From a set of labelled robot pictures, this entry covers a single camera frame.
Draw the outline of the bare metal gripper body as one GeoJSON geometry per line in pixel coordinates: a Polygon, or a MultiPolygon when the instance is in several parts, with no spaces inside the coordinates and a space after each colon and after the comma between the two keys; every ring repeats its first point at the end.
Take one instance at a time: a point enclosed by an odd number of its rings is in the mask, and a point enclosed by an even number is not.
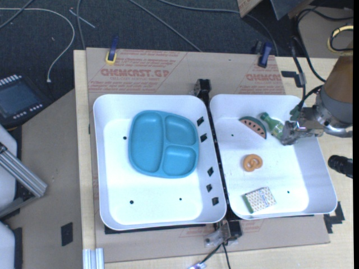
{"type": "Polygon", "coordinates": [[[323,124],[321,124],[317,120],[315,113],[316,111],[313,108],[304,107],[301,109],[297,120],[302,130],[301,138],[312,136],[320,137],[324,133],[336,135],[337,131],[326,128],[323,124]]]}

